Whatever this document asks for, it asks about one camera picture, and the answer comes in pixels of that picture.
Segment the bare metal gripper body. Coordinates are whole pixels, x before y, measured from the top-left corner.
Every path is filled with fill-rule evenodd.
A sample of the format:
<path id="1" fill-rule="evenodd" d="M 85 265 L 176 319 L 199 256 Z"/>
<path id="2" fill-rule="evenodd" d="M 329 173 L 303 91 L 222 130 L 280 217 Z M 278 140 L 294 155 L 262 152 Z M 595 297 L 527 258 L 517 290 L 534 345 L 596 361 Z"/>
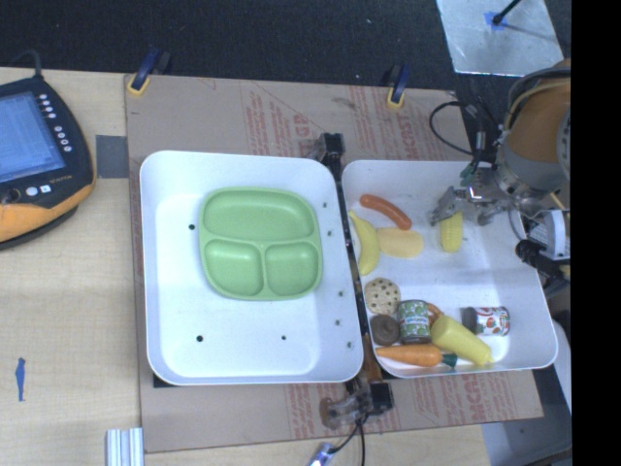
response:
<path id="1" fill-rule="evenodd" d="M 462 174 L 461 185 L 475 208 L 480 203 L 504 201 L 505 212 L 522 211 L 530 204 L 530 188 L 505 166 L 468 167 Z"/>

